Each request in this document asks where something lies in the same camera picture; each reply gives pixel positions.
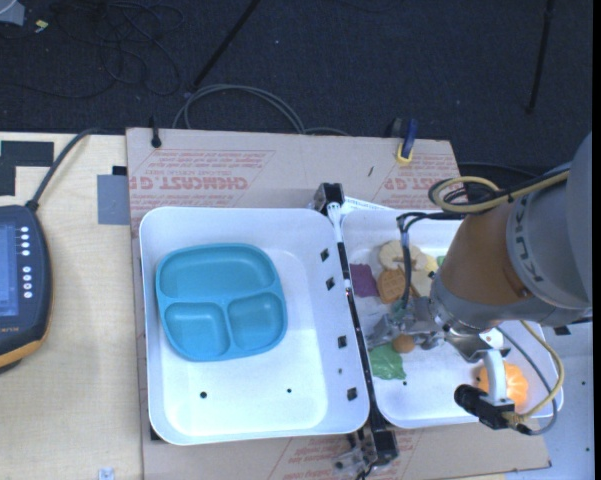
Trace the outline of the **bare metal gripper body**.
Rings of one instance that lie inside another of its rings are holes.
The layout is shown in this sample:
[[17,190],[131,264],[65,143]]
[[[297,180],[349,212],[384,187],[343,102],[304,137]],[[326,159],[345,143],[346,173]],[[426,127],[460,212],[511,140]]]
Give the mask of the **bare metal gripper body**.
[[418,297],[408,302],[399,299],[391,306],[390,317],[399,323],[403,334],[414,339],[417,347],[420,333],[444,331],[445,344],[454,348],[465,361],[481,359],[480,330],[458,319],[436,300],[429,297]]

